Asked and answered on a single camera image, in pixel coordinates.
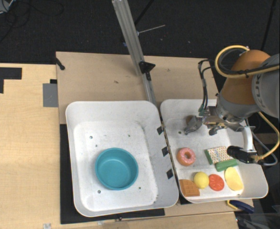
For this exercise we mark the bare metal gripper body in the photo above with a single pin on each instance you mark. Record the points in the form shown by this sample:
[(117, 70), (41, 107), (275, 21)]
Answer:
[(214, 118)]

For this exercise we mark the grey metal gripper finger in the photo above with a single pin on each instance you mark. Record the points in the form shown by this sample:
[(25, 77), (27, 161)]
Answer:
[(214, 129), (193, 124)]

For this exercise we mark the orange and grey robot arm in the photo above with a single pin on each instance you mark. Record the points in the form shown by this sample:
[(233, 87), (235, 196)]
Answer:
[(240, 89)]

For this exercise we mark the white plastic tray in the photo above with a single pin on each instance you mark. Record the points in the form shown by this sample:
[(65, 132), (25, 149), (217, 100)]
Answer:
[(202, 139), (121, 128)]

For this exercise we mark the white patterned packet green edge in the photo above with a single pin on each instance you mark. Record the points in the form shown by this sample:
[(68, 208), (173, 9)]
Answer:
[(217, 154)]

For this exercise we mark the green bar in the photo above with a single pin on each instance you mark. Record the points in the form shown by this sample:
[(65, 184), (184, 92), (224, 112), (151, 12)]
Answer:
[(226, 164)]

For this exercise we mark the pink doughnut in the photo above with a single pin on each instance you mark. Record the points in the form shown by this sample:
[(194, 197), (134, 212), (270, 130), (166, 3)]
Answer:
[(181, 159)]

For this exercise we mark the yellow lemon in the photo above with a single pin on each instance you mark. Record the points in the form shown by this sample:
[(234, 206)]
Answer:
[(201, 180)]

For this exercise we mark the yellow oval slice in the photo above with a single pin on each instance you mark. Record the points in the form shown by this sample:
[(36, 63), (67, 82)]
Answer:
[(233, 179)]

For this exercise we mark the red tomato slice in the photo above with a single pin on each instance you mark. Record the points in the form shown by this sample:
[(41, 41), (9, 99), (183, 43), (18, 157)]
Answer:
[(216, 182)]

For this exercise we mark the brown waffle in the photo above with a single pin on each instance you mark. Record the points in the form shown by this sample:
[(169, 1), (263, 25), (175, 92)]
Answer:
[(189, 188)]

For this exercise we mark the teal bowl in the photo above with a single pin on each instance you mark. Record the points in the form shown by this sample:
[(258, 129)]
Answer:
[(116, 168)]

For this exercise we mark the brown flat board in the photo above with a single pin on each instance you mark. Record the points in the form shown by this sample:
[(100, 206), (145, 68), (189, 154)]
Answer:
[(99, 80)]

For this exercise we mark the black cylinder on white bracket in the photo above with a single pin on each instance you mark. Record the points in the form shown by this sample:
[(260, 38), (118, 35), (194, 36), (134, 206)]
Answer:
[(240, 154)]

